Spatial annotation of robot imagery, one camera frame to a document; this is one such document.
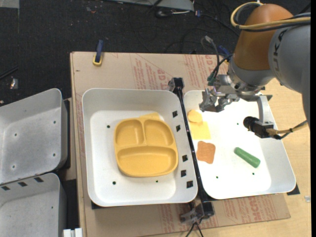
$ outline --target cardboard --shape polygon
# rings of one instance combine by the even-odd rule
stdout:
[[[144,206],[125,206],[112,208],[93,209],[87,193],[84,133],[82,122],[81,98],[83,93],[90,88],[129,88],[129,89],[167,89],[168,82],[173,77],[182,77],[184,91],[203,90],[206,88],[206,78],[216,65],[216,57],[212,55],[186,55],[186,54],[139,54],[139,53],[103,53],[103,62],[100,67],[93,65],[93,52],[71,53],[71,73],[73,88],[73,106],[75,119],[75,141],[77,157],[79,221],[84,236],[100,237],[140,237],[167,234],[166,236],[180,236],[178,232],[188,231],[191,227],[180,222],[180,215],[190,211],[187,204],[157,204]],[[227,71],[227,64],[223,63],[219,73]],[[297,105],[300,95],[294,92],[294,102]],[[300,105],[293,107],[297,111],[295,117],[303,119],[304,114]],[[299,138],[308,135],[306,132],[297,134]],[[308,138],[299,143],[301,159],[304,167],[309,166]],[[302,188],[305,194],[310,194],[306,181]],[[282,221],[280,231],[276,231],[276,224],[271,223],[279,219],[290,219],[287,202],[293,204],[291,211],[293,221]],[[265,195],[257,197],[243,197],[213,202],[215,215],[203,220],[200,227],[205,233],[210,229],[218,229],[223,235],[239,236],[241,233],[248,236],[309,236],[311,232],[309,222],[310,206],[302,198],[287,198],[287,195]],[[260,225],[258,222],[269,222]],[[256,223],[255,226],[238,227],[236,232],[223,226],[244,225]]]

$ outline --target yellow divided plate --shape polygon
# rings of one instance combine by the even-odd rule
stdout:
[[[160,119],[122,120],[115,127],[114,146],[118,167],[128,176],[166,175],[178,165],[173,133]]]

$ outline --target black floor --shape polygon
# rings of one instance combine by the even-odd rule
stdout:
[[[0,106],[50,88],[71,97],[69,54],[94,51],[99,39],[105,52],[214,53],[200,40],[234,51],[239,31],[230,14],[256,0],[196,0],[193,12],[155,17],[149,6],[101,0],[20,0],[20,9],[0,8]],[[311,0],[260,0],[283,6],[292,14],[310,11]],[[18,79],[17,89],[11,89]]]

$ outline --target white tray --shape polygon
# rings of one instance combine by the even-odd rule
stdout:
[[[83,95],[82,108],[88,193],[95,204],[107,207],[182,203],[196,197],[198,187],[192,154],[180,101],[175,94],[167,90],[95,88]],[[116,162],[115,126],[122,119],[154,112],[173,131],[178,167],[159,177],[126,176]]]
[[[57,175],[0,186],[0,237],[60,237],[65,228],[66,195]]]
[[[67,160],[67,110],[59,89],[0,108],[0,184],[44,174]]]
[[[208,123],[210,140],[216,146],[213,164],[198,160],[198,167],[207,194],[215,199],[285,193],[296,185],[295,176],[283,142],[261,139],[243,125],[247,116],[259,117],[256,102],[239,100],[219,113],[199,110],[201,91],[189,91],[184,96],[186,112],[196,110]],[[270,110],[271,121],[275,123]],[[195,151],[198,140],[193,140]],[[240,147],[261,160],[257,168],[234,154]]]

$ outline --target blue and yellow clamp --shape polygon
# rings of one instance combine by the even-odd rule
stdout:
[[[102,64],[102,48],[103,48],[103,40],[99,39],[97,48],[96,48],[96,54],[93,56],[93,65],[94,66],[100,66]]]

